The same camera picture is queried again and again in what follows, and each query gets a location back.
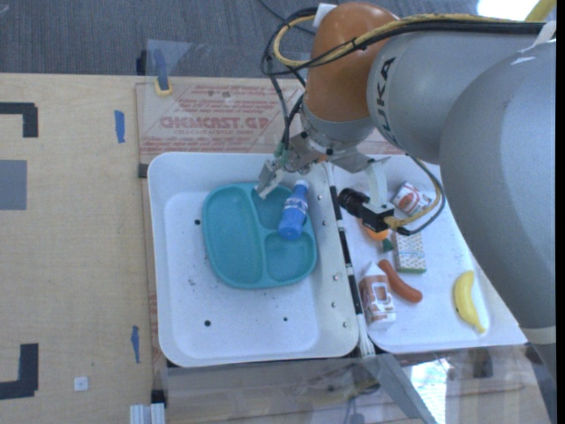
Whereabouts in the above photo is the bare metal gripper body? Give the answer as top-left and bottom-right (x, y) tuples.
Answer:
(276, 130), (334, 173)

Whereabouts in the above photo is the blue plastic bottle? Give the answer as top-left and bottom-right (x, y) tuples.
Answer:
(277, 179), (311, 242)

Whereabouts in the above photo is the teal divided plate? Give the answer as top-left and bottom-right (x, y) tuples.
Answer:
(201, 182), (319, 291)

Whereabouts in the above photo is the brown cardboard board, red print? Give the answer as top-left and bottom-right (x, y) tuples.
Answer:
(135, 81), (410, 370)

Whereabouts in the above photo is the thin black and white rod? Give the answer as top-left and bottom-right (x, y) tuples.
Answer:
(324, 161), (377, 358)

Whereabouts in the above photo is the orange carrot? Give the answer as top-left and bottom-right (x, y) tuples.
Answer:
(364, 225), (396, 253)

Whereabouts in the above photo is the white and red can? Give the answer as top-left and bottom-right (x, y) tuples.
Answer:
(390, 181), (434, 217)

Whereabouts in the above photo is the white plastic tray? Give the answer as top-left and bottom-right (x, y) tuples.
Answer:
(328, 152), (529, 355)
(147, 151), (361, 368)

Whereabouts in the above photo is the white and green packet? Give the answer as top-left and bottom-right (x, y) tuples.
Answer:
(391, 231), (428, 275)

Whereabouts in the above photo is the brown and white carton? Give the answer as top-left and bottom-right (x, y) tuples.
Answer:
(358, 261), (398, 332)

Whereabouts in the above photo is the orange-red sausage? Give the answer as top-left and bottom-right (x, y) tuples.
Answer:
(378, 259), (424, 305)

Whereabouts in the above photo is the yellow banana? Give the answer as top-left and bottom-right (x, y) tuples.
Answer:
(453, 269), (488, 336)

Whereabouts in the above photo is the black cylinder on white bracket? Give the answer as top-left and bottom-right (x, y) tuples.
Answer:
(337, 159), (396, 234)

